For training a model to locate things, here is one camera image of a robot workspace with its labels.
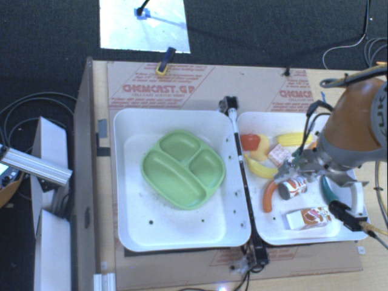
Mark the orange and white can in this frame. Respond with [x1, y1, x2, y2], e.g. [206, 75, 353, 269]
[278, 176, 309, 201]

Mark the teal curved toy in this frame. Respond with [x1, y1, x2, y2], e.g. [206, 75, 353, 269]
[321, 175, 339, 205]

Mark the brown cardboard board, red print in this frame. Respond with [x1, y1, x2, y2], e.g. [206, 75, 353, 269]
[107, 60, 364, 285]

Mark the yellow toy corn cob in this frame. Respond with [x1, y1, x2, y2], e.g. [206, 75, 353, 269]
[276, 132, 313, 147]

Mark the black cylinder on white bracket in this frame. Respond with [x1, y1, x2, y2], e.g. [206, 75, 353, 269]
[328, 180, 369, 233]

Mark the white and orange carton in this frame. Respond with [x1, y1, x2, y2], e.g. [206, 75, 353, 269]
[285, 206, 333, 231]

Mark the black block with thin wires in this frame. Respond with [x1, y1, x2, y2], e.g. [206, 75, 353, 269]
[218, 95, 241, 113]
[229, 243, 270, 276]

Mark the orange sausage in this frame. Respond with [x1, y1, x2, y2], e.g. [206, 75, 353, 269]
[262, 180, 280, 214]

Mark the green divided plate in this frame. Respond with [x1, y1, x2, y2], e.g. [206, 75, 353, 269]
[140, 129, 227, 211]

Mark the thin black and white rod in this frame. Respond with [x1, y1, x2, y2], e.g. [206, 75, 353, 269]
[229, 107, 259, 249]

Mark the white plastic tray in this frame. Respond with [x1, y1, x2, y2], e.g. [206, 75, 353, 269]
[236, 111, 369, 247]
[113, 107, 253, 253]

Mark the yellow banana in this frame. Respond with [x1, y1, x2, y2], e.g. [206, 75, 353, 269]
[243, 153, 279, 180]

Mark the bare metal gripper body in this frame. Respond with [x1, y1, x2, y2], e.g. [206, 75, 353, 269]
[294, 148, 338, 184]

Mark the yellow toy pear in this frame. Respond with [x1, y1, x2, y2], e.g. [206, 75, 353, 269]
[250, 134, 271, 163]

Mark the orange and white small packet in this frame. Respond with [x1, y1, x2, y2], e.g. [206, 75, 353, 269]
[267, 143, 292, 167]

